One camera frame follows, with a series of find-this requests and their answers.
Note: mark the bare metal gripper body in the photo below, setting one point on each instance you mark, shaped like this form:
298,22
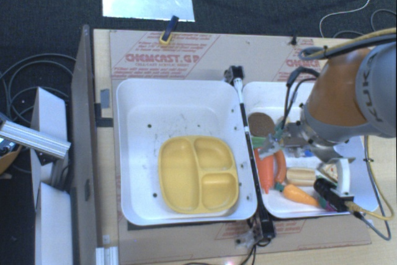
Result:
299,137

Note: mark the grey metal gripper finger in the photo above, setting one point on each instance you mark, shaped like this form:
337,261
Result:
275,139
269,151

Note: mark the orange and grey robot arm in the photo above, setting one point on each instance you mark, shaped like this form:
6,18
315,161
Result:
341,93

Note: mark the orange sausage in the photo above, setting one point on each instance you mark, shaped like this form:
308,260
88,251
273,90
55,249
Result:
280,166

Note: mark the clear plastic bottle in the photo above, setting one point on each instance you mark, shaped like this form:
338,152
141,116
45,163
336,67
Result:
299,156

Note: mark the large orange carrot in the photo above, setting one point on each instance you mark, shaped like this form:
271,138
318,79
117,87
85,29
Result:
266,172

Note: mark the brown round biscuit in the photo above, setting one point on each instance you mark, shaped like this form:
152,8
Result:
260,124

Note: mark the thin black and white rod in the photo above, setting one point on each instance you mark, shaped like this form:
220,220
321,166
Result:
248,130

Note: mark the pale bread bun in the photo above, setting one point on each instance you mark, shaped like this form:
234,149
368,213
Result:
300,176

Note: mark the pizza slice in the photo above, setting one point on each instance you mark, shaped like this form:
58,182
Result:
327,171

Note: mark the small orange carrot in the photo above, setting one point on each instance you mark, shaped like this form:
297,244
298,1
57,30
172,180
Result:
299,195

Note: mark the purple grapes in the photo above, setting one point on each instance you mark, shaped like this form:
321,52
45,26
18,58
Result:
325,205

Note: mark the white plastic tray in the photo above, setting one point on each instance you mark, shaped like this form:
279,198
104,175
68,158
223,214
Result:
359,195
173,108

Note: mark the yellow divided plate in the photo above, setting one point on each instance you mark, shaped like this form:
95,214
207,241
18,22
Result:
183,173

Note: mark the brown cardboard board red print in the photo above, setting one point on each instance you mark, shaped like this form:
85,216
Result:
192,59

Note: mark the black cylinder on white bracket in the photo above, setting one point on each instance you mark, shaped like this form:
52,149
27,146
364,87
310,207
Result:
330,194

